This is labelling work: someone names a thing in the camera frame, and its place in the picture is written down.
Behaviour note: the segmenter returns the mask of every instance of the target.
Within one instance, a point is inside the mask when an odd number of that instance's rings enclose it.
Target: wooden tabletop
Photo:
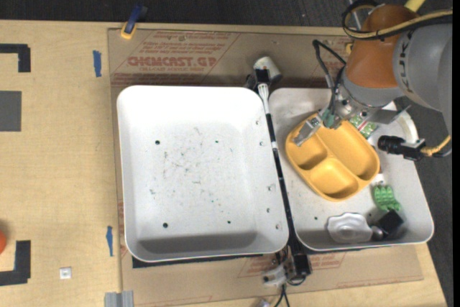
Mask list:
[[[103,306],[106,292],[123,290],[107,38],[109,28],[120,26],[0,21],[0,43],[27,44],[32,65],[31,73],[18,73],[17,55],[0,54],[0,91],[22,92],[21,131],[0,132],[0,227],[9,240],[0,255],[0,271],[14,263],[14,241],[30,240],[32,245],[31,278],[27,284],[0,286],[0,306]],[[192,24],[142,28],[307,31]],[[323,35],[338,32],[316,29]],[[101,53],[101,77],[95,76],[94,50]],[[113,229],[113,256],[108,226]],[[421,281],[292,294],[290,305],[445,306],[428,247],[416,249]],[[72,268],[71,279],[60,279],[62,267]],[[257,301],[209,306],[249,307]]]

